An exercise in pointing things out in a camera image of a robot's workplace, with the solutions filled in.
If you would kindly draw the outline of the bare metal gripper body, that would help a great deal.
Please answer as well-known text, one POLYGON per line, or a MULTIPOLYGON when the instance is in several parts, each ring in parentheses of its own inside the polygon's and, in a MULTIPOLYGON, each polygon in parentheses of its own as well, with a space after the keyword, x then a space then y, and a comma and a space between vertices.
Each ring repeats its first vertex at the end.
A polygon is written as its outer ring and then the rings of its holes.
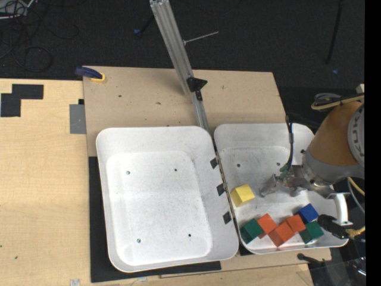
POLYGON ((286 164, 279 171, 282 184, 289 189, 289 194, 290 187, 302 186, 323 198, 333 198, 336 195, 333 183, 323 179, 308 166, 286 164))

